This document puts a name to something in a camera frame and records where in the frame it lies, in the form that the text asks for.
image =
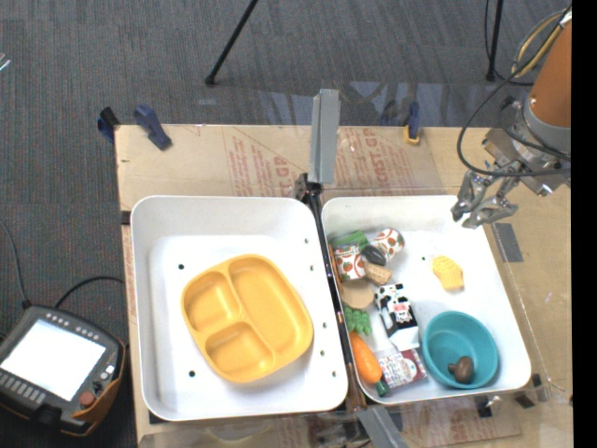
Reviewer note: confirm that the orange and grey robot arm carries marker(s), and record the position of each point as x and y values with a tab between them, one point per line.
555	82

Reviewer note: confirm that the thin black rod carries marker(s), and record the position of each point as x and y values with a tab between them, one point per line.
332	278

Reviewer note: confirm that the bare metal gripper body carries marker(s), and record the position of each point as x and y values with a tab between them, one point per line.
506	149

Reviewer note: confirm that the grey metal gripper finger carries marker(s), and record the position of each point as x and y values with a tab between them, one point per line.
494	208
468	194

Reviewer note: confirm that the brown toy mushroom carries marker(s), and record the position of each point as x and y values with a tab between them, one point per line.
462	369

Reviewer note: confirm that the yellow toy fries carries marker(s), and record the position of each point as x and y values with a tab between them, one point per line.
448	272

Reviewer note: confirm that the orange carrot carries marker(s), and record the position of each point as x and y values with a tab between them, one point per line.
365	359

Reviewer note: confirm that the tan waffle biscuit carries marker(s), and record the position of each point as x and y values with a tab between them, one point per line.
378	273

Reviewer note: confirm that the tomato print carton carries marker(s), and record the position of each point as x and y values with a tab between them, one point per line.
349	264

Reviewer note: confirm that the white plastic tray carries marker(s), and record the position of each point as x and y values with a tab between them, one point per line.
448	231
280	222

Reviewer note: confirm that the brown round bread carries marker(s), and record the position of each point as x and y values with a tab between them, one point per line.
356	297

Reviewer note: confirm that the brown cardboard board red print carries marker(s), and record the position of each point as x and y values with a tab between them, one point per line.
196	161

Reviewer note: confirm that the cow print milk carton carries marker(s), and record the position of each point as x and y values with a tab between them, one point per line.
396	313

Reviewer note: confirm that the teal bowl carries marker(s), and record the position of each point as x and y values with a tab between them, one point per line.
448	339

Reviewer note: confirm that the tomato print can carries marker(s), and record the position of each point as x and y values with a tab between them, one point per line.
389	243

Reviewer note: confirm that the yellow divided plate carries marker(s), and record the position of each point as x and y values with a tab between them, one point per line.
256	315

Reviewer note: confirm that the colourful printed packet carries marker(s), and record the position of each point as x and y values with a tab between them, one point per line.
402	368

